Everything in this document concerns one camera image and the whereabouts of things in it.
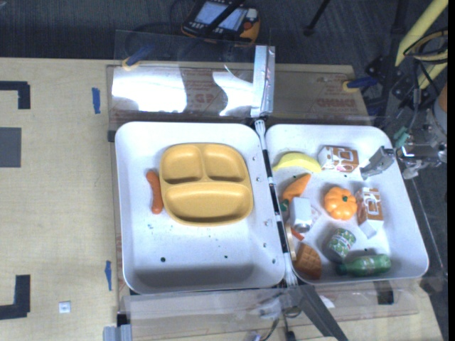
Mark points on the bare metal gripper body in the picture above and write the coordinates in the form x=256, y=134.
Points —
x=423, y=151

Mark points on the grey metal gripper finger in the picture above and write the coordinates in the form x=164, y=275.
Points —
x=383, y=155
x=373, y=170

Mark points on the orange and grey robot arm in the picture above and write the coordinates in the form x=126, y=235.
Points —
x=441, y=117

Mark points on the orange and white carton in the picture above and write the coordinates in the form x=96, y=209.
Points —
x=370, y=206
x=337, y=159

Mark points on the orange pumpkin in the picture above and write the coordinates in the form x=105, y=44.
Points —
x=340, y=202

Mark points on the white plastic tray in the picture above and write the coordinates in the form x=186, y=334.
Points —
x=398, y=226
x=199, y=250

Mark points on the yellow banana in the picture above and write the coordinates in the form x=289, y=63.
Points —
x=296, y=162

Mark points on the orange carrot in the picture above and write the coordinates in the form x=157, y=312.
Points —
x=296, y=188

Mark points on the green and white can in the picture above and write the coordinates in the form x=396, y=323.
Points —
x=339, y=245

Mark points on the brown cardboard board, red print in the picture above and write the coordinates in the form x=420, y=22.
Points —
x=320, y=94

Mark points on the green bottle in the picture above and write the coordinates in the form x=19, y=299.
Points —
x=366, y=265

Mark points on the thin black and white rod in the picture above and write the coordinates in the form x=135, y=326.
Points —
x=272, y=187

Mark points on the brown waffle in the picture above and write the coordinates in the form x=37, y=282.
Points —
x=308, y=261

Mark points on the yellow divided plate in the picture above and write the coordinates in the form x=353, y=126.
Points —
x=206, y=197

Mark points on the orange sausage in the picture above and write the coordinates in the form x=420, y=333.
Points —
x=155, y=194

